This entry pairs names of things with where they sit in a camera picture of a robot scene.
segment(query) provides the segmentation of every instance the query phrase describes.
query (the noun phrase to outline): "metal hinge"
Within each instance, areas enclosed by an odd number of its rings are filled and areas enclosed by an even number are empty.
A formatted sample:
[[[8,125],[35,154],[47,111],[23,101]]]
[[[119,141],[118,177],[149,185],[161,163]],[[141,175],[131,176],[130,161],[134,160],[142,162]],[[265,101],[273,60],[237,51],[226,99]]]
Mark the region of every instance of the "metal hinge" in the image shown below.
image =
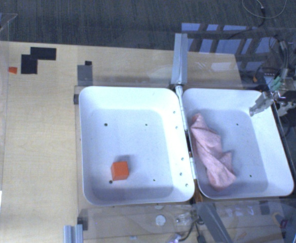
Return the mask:
[[[178,102],[179,102],[179,107],[180,107],[180,113],[182,115],[184,131],[185,131],[185,134],[187,135],[188,132],[189,132],[189,128],[188,128],[188,122],[187,122],[187,118],[186,118],[185,111],[184,111],[184,106],[183,106],[183,100],[182,100],[183,88],[182,88],[182,86],[176,86],[175,87],[175,92],[176,92],[176,95],[178,97]]]
[[[192,158],[192,157],[190,157],[190,164],[191,164],[191,170],[192,170],[193,179],[197,179],[197,170],[195,168],[194,158]]]
[[[256,99],[254,106],[249,108],[249,115],[253,116],[256,113],[262,112],[269,108],[274,102],[272,95],[268,92],[262,92]]]

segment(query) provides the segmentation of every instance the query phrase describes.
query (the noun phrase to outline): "orange block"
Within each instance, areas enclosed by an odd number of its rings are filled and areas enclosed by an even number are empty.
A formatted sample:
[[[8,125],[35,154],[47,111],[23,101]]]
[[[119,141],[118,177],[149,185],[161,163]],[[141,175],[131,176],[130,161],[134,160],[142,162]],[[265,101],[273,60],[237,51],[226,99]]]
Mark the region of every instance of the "orange block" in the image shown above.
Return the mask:
[[[17,67],[9,67],[8,72],[12,74],[17,74]]]
[[[126,161],[114,162],[111,166],[112,180],[125,180],[129,176],[128,163]]]

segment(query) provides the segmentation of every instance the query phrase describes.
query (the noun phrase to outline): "small orange piece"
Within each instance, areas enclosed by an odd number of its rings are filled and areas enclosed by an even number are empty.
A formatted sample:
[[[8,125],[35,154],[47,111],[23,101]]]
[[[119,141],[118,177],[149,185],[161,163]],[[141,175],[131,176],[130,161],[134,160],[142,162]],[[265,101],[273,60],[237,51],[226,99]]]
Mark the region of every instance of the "small orange piece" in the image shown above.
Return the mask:
[[[12,74],[17,74],[17,67],[9,67],[8,72]]]
[[[125,180],[129,176],[128,163],[126,161],[114,162],[111,166],[112,180]]]

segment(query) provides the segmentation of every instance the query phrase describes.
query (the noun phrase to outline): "metal bracket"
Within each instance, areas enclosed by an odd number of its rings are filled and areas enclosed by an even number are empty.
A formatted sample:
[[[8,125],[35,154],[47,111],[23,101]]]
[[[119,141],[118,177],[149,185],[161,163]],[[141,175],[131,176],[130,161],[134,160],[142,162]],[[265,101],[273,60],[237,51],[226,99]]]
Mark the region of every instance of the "metal bracket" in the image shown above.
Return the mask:
[[[78,65],[77,66],[77,82],[78,86],[88,87],[93,85],[93,66]]]
[[[256,113],[262,112],[269,108],[274,102],[271,94],[267,92],[262,92],[261,95],[256,99],[255,105],[249,108],[249,115],[253,116]]]
[[[280,108],[278,109],[278,115],[284,116],[288,113],[288,110],[296,108],[296,103],[287,102],[287,103],[280,103]]]
[[[217,243],[233,243],[215,207],[211,203],[196,204],[199,217]]]
[[[63,228],[63,243],[83,243],[83,226],[64,226]]]
[[[188,35],[175,34],[172,78],[173,86],[184,85],[188,82]]]

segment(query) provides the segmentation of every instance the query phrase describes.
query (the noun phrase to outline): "black tape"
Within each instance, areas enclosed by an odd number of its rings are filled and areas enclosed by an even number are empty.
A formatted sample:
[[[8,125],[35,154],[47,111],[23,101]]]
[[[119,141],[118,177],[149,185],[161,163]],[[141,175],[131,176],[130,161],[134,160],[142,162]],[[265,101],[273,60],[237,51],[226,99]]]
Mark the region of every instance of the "black tape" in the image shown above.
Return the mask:
[[[38,48],[31,47],[31,59],[37,60],[56,60],[56,48]]]
[[[78,86],[88,87],[93,85],[93,72],[90,65],[77,66],[77,82]]]
[[[30,55],[22,55],[21,57],[21,74],[37,74],[38,61],[31,59]]]

